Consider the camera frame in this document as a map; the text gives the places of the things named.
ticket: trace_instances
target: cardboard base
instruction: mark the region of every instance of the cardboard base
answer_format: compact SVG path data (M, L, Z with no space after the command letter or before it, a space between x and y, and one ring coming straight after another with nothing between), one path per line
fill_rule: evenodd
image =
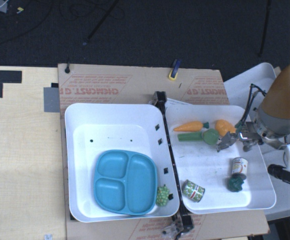
M165 239L162 229L173 222L171 217L93 223L70 219L64 112L73 103L147 104L156 91L195 105L229 105L220 71L180 68L177 79L171 81L171 68L70 64L66 73L66 67L58 65L67 239ZM181 239L221 239L269 232L263 210L192 214L192 219L194 228Z

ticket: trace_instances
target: white plastic tub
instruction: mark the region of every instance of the white plastic tub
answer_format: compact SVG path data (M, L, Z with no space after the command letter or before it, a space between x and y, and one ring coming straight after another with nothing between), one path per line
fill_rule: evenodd
M219 119L235 125L243 113L244 109L235 105L175 104L166 110L180 185L190 180L205 188L200 202L193 202L183 196L184 205L194 214L269 209L276 203L276 194L258 145L244 152L243 144L238 140L229 148L217 152L215 146L203 141L180 142L177 135L181 132L173 131L179 125L197 120L209 122L210 128L214 128ZM232 161L236 157L248 161L247 179L242 185L242 191L231 192L227 189L227 180L231 176Z
M224 82L226 93L231 105L237 105L246 108L250 85L257 85L264 91L268 91L276 79L276 73L270 63L263 62L255 67ZM258 108L263 101L264 96L261 93L254 98L252 109L249 111L250 119L255 118L256 112L253 108Z
M76 103L65 112L65 127L69 207L78 221L169 217L178 211L177 186L163 117L158 108L149 104ZM94 198L93 177L97 159L108 150L132 151L151 158L157 167L158 186L165 184L173 199L163 207L154 205L143 215L102 209Z

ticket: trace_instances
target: green grapes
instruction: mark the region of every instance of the green grapes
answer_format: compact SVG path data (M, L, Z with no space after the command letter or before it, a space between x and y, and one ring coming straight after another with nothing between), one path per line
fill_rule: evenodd
M157 190L156 205L165 206L168 202L169 189L166 185L159 186Z

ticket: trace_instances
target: metal bracket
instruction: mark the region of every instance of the metal bracket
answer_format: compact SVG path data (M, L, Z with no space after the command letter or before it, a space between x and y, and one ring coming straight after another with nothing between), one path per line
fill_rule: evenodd
M243 143L245 152L248 152L256 144L262 145L264 143L262 137L256 132L253 123L245 122L239 133L227 132L222 137L221 142L216 145L217 152L232 146L237 140Z
M181 194L181 186L179 183L179 177L177 173L177 168L176 168L176 163L175 163L175 158L174 158L174 153L171 147L170 143L170 136L169 136L169 131L168 131L168 124L166 120L166 108L165 108L165 103L167 101L167 95L165 91L156 91L152 97L151 104L157 107L163 116L164 120L164 126L165 126L165 131L166 131L166 137L167 137L167 142L168 142L168 148L169 148L169 153L171 157L171 162L173 165L173 170L174 170L174 175L175 175L175 180L176 180L176 185L177 185L177 191L178 191L178 196L179 196L179 214L182 220L182 225L183 225L183 233L189 232L191 229L194 228L192 218L190 216L190 212L187 210L187 208L184 205L182 194Z

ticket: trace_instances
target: gray floor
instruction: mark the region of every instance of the gray floor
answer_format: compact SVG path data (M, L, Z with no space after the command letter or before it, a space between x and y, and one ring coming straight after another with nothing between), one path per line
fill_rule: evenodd
M277 229L276 229L276 225L275 224L271 224L269 225L270 228L270 234L264 234L264 240L280 240Z

